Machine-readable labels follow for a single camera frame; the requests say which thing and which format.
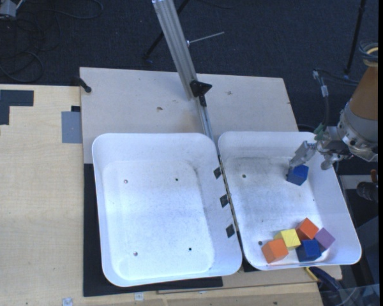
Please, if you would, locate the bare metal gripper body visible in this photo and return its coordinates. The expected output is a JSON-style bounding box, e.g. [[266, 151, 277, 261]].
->
[[317, 133, 379, 163]]

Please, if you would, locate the blue cube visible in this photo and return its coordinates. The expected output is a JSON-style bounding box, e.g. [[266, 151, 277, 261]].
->
[[295, 238, 322, 263], [286, 164, 310, 187]]

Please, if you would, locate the white plastic tray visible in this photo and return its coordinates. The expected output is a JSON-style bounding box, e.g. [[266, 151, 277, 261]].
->
[[217, 130, 363, 272], [91, 132, 243, 288]]

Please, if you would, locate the orange cube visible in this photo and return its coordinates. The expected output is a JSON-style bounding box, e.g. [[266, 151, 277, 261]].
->
[[260, 238, 290, 265], [295, 217, 320, 242]]

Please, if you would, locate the purple cube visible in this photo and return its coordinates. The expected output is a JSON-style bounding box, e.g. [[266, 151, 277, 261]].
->
[[314, 227, 336, 252]]

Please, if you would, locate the yellow cube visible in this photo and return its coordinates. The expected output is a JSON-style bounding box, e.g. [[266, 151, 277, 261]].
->
[[273, 228, 302, 251]]

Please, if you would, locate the pale wood board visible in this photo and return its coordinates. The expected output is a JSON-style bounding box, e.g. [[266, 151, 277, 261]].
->
[[79, 67, 343, 296]]

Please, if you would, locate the black cylinder on white bracket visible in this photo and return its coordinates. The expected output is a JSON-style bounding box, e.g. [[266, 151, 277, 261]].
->
[[356, 169, 379, 203]]

